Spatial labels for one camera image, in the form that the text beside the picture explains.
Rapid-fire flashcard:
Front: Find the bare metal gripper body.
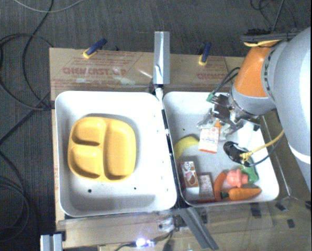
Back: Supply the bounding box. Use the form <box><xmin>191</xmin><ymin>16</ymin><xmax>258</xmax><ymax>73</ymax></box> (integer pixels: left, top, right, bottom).
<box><xmin>210</xmin><ymin>93</ymin><xmax>261</xmax><ymax>127</ymax></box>

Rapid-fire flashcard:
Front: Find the orange and white carton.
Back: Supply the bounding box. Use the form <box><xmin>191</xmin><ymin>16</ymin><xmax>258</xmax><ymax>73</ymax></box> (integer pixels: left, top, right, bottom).
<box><xmin>198</xmin><ymin>120</ymin><xmax>221</xmax><ymax>154</ymax></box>

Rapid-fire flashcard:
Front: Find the white plastic tray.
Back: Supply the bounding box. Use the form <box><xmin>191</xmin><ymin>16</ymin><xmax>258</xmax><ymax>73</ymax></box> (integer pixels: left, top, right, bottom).
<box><xmin>54</xmin><ymin>90</ymin><xmax>178</xmax><ymax>218</ymax></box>
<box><xmin>162</xmin><ymin>90</ymin><xmax>281</xmax><ymax>208</ymax></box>

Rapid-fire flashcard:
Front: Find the yellow banana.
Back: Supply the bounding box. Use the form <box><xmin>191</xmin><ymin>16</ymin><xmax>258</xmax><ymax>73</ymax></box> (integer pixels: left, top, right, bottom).
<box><xmin>174</xmin><ymin>135</ymin><xmax>200</xmax><ymax>162</ymax></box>

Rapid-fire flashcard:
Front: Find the pink toy figure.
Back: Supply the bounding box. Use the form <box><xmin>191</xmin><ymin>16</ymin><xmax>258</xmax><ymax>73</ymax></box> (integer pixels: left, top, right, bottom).
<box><xmin>225</xmin><ymin>168</ymin><xmax>249</xmax><ymax>189</ymax></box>

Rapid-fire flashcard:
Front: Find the green toy piece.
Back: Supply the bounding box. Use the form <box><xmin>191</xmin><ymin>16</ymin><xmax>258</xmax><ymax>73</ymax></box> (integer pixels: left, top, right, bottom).
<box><xmin>240</xmin><ymin>165</ymin><xmax>259</xmax><ymax>185</ymax></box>

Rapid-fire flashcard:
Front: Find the brown and white carton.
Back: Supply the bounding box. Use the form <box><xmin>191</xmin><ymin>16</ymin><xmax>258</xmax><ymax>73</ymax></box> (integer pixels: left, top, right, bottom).
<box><xmin>180</xmin><ymin>161</ymin><xmax>199</xmax><ymax>189</ymax></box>

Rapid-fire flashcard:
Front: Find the orange sausage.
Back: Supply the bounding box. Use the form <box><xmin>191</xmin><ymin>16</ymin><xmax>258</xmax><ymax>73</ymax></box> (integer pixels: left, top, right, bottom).
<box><xmin>213</xmin><ymin>172</ymin><xmax>228</xmax><ymax>202</ymax></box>

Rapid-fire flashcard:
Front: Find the orange carrot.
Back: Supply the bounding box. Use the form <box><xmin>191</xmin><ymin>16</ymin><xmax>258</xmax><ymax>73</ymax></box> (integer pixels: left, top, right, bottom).
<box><xmin>220</xmin><ymin>187</ymin><xmax>262</xmax><ymax>202</ymax></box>

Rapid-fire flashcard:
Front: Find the pink and white carton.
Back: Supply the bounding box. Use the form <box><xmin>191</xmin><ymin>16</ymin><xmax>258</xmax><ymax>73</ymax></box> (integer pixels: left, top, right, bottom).
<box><xmin>197</xmin><ymin>174</ymin><xmax>216</xmax><ymax>203</ymax></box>

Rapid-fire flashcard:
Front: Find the yellow divided plate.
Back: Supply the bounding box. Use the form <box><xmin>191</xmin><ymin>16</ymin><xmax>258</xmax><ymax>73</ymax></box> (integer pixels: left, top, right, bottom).
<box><xmin>67</xmin><ymin>116</ymin><xmax>138</xmax><ymax>184</ymax></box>

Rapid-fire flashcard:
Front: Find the brown cardboard board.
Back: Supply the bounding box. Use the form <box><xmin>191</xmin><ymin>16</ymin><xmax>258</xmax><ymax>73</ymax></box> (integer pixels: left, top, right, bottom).
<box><xmin>48</xmin><ymin>47</ymin><xmax>311</xmax><ymax>250</ymax></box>

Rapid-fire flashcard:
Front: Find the black cylinder on white bracket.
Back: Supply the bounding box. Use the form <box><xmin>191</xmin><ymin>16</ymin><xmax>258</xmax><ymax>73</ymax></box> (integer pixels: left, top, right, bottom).
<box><xmin>222</xmin><ymin>121</ymin><xmax>261</xmax><ymax>166</ymax></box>

